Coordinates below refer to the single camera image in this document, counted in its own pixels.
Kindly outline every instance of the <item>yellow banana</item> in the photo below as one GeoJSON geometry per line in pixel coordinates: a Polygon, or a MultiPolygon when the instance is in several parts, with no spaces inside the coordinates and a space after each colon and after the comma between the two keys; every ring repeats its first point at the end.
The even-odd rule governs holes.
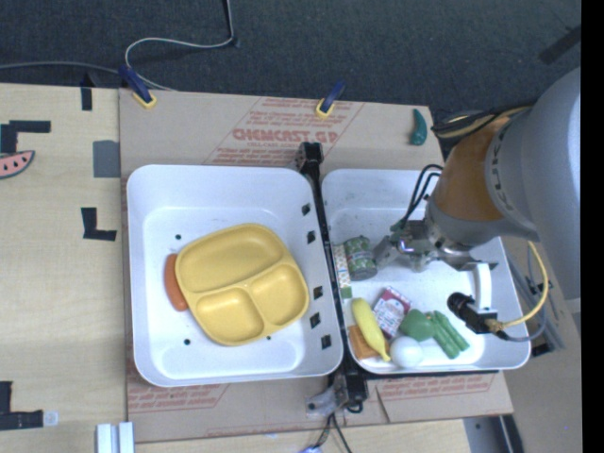
{"type": "Polygon", "coordinates": [[[390,361],[386,353],[386,338],[379,328],[378,320],[371,310],[369,303],[364,298],[355,298],[352,301],[352,315],[361,329],[362,337],[372,349],[375,349],[382,359],[390,361]]]}

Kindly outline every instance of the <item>divided yellow plate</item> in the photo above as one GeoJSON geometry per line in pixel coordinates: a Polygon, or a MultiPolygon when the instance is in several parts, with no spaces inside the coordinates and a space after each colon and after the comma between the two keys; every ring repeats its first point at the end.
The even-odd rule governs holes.
{"type": "Polygon", "coordinates": [[[216,231],[168,257],[165,286],[177,310],[189,308],[215,342],[256,341],[299,319],[309,306],[304,276],[266,226],[216,231]]]}

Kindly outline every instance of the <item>cardboard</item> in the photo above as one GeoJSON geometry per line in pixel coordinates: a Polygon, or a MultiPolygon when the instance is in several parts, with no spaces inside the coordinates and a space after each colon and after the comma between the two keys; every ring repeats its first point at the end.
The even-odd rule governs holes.
{"type": "MultiPolygon", "coordinates": [[[[442,164],[431,133],[423,145],[410,144],[413,109],[432,124],[426,107],[342,101],[323,120],[308,99],[161,91],[155,96],[157,105],[144,109],[131,91],[120,90],[123,191],[128,176],[145,164],[289,166],[302,142],[323,145],[323,175],[340,168],[417,170],[442,164]]],[[[124,193],[122,212],[128,296],[124,193]]],[[[322,428],[325,418],[308,416],[305,400],[326,387],[326,377],[311,377],[163,389],[146,383],[128,354],[128,420],[136,424],[139,443],[322,428]]],[[[369,392],[363,411],[344,412],[342,424],[512,412],[502,373],[378,379],[369,381],[369,392]]]]}

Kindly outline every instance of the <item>white ball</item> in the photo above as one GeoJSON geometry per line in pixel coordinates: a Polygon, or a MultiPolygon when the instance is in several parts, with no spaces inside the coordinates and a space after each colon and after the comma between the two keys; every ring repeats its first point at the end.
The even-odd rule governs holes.
{"type": "Polygon", "coordinates": [[[390,344],[390,357],[397,366],[415,367],[424,360],[424,351],[412,337],[401,336],[390,344]]]}

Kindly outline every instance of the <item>watermelon slice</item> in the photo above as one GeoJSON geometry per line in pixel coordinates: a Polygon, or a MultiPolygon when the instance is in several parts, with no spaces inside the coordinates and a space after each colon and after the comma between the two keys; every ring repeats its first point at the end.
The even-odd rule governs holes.
{"type": "Polygon", "coordinates": [[[21,173],[34,159],[35,151],[20,151],[9,155],[0,155],[0,179],[21,173]]]}

